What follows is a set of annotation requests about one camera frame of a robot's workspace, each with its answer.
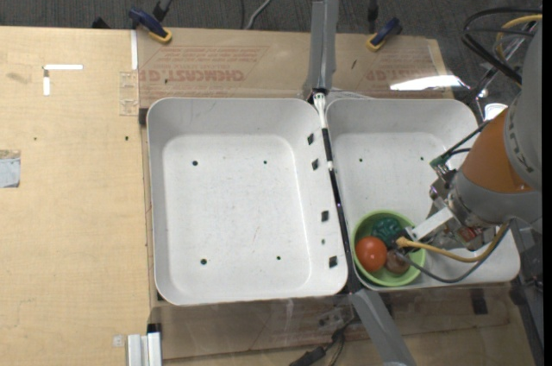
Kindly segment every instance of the yellow cable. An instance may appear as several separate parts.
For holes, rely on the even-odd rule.
[[[411,248],[427,249],[429,251],[436,252],[437,254],[441,254],[443,256],[450,257],[451,259],[457,260],[458,262],[472,263],[472,262],[478,262],[479,260],[484,259],[489,254],[491,254],[491,252],[494,250],[494,247],[497,246],[497,244],[499,243],[500,238],[502,237],[502,235],[507,231],[508,231],[508,223],[502,224],[502,226],[500,226],[499,232],[494,237],[492,242],[489,244],[489,246],[485,250],[485,252],[479,254],[476,257],[458,256],[455,253],[449,252],[445,249],[437,248],[435,246],[428,245],[426,243],[412,242],[412,240],[409,240],[406,237],[399,237],[397,239],[397,245],[400,248],[411,247]]]
[[[534,21],[541,21],[543,19],[543,15],[529,15],[529,16],[521,16],[516,19],[512,19],[511,21],[508,21],[506,24],[502,26],[503,29],[511,28],[515,25],[527,23],[527,22],[534,22]],[[497,42],[500,41],[504,37],[504,33],[498,33],[497,34]],[[501,60],[506,62],[506,58],[504,56],[504,49],[502,48],[502,44],[497,45],[497,53],[499,54],[499,57]]]

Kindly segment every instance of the red tomato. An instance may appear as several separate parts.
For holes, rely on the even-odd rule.
[[[377,271],[386,264],[387,247],[383,240],[368,236],[363,237],[354,246],[356,258],[369,273]]]

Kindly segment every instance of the wooden board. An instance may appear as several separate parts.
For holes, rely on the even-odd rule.
[[[82,64],[51,71],[46,64]],[[119,116],[129,31],[0,28],[0,149],[21,184],[0,189],[0,363],[123,365],[144,332],[141,138]]]
[[[517,308],[506,301],[505,307],[507,323],[503,325],[489,325],[478,327],[464,327],[456,330],[428,331],[421,333],[405,334],[404,340],[414,360],[419,366],[531,366],[534,363],[529,345],[524,334],[523,322],[520,319]],[[462,313],[462,310],[453,311],[452,314]],[[443,315],[443,319],[453,318],[451,315]],[[427,323],[423,321],[423,315],[413,312],[412,324]],[[232,355],[197,357],[187,359],[174,359],[165,361],[166,366],[223,366],[232,364],[235,366],[282,366],[297,360],[307,350],[312,350],[315,344],[301,348],[263,350],[256,352],[241,352]],[[331,348],[327,356],[320,360],[320,364],[328,364],[330,358],[336,352],[336,347]],[[381,366],[382,361],[377,347],[369,339],[354,339],[350,333],[346,336],[343,351],[336,362],[337,366]]]
[[[154,41],[137,30],[140,108],[167,97],[295,98],[309,70],[309,33],[173,28]],[[450,89],[391,91],[391,85],[447,74],[435,40],[394,36],[378,52],[367,37],[336,35],[336,89],[380,98],[450,98]]]

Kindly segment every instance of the white tape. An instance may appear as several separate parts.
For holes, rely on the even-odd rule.
[[[132,69],[138,69],[138,36],[136,30],[130,32],[130,53],[132,54]]]
[[[42,90],[44,91],[44,96],[50,96],[50,77],[47,74],[44,74]]]
[[[45,70],[82,70],[85,68],[82,64],[46,64]]]

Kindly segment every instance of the black cable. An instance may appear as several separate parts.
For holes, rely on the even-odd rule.
[[[487,9],[480,11],[478,13],[475,13],[471,15],[465,22],[464,22],[464,29],[462,34],[462,42],[471,50],[473,50],[475,53],[477,53],[481,58],[489,62],[494,68],[501,71],[505,76],[508,78],[514,80],[519,85],[521,85],[521,77],[519,74],[511,68],[508,64],[504,63],[502,60],[499,60],[494,54],[489,52],[485,47],[483,47],[479,42],[477,42],[469,33],[470,32],[476,32],[476,31],[483,31],[485,28],[471,28],[470,25],[478,21],[479,19],[485,17],[485,16],[491,16],[491,15],[501,15],[501,14],[509,14],[509,13],[530,13],[532,15],[534,14],[542,14],[542,9],[521,9],[521,8],[515,8],[515,7],[498,7],[496,9]],[[501,29],[493,30],[495,33],[500,32]]]
[[[474,131],[472,131],[470,134],[464,137],[461,141],[455,143],[447,151],[445,151],[444,153],[436,157],[433,161],[431,161],[431,166],[436,165],[436,163],[434,162],[447,161],[448,159],[450,159],[450,156],[455,153],[456,150],[464,149],[464,148],[460,148],[460,146],[466,143],[467,141],[469,141],[472,137],[474,137],[478,133],[480,133],[488,124],[489,124],[489,121],[482,122]]]
[[[530,35],[534,36],[534,28],[536,26],[536,21],[527,22],[524,25],[524,31],[523,35]],[[496,44],[495,48],[493,49],[493,53],[496,56]],[[492,82],[496,74],[499,72],[497,68],[494,68],[491,66],[488,68],[485,72],[485,74],[480,78],[480,81],[460,100],[466,104],[471,104],[476,98],[480,95],[480,93],[489,86],[489,84]]]
[[[451,151],[450,153],[448,153],[448,157],[452,157],[453,155],[459,155],[460,153],[469,153],[471,150],[471,148],[458,148],[458,149],[455,149],[454,151]]]
[[[397,253],[397,257],[399,259],[401,259],[403,262],[406,262],[406,263],[410,264],[411,266],[413,266],[414,268],[416,268],[419,271],[423,272],[424,274],[428,275],[429,277],[431,277],[434,280],[440,281],[441,283],[449,283],[449,284],[450,283],[458,283],[459,281],[464,280],[466,277],[468,277],[470,274],[472,274],[473,271],[475,271],[475,269],[477,269],[479,266],[481,266],[481,264],[491,256],[491,254],[494,252],[494,250],[500,245],[500,242],[502,242],[502,239],[504,239],[504,237],[506,235],[506,232],[509,229],[510,229],[510,223],[508,223],[508,225],[506,226],[506,231],[504,232],[504,234],[502,236],[500,236],[500,239],[497,241],[497,244],[492,249],[492,251],[489,254],[487,254],[486,257],[484,257],[481,260],[479,260],[478,262],[476,262],[468,271],[466,271],[460,277],[456,277],[455,279],[443,279],[442,277],[439,277],[438,275],[433,274],[428,269],[426,269],[424,267],[421,267],[416,262],[412,261],[410,259],[410,257],[405,256],[401,251],[396,251],[396,253]]]
[[[328,366],[335,366],[337,359],[343,352],[343,348],[345,347],[345,336],[341,334],[339,337],[339,344],[337,345],[336,352],[334,352],[334,355],[331,357],[331,360],[328,363]]]
[[[337,351],[332,356],[329,366],[333,366],[334,364],[336,364],[337,358],[342,353],[343,345],[345,344],[345,336],[343,335],[343,333],[355,320],[356,318],[352,318],[341,328],[335,330],[334,333],[331,335],[331,342],[329,342],[329,344],[327,344],[326,346],[318,346],[313,350],[305,352],[300,358],[298,358],[294,362],[291,362],[290,366],[310,366],[311,364],[323,358],[326,355],[326,352],[328,352],[328,350],[332,346],[334,346],[334,344],[338,343]]]

